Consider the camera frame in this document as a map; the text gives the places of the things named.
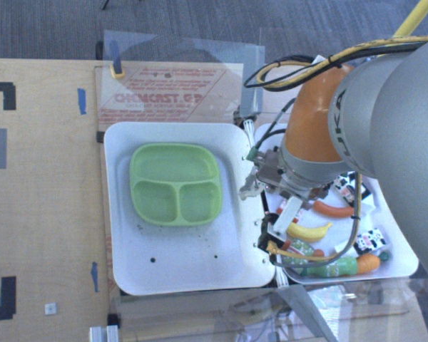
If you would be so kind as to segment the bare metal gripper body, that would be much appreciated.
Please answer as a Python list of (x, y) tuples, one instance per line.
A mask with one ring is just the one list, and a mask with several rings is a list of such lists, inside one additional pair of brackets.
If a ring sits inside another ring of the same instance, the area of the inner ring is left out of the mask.
[(271, 193), (287, 199), (309, 198), (310, 187), (307, 181), (287, 165), (280, 150), (267, 150), (258, 158), (257, 178)]

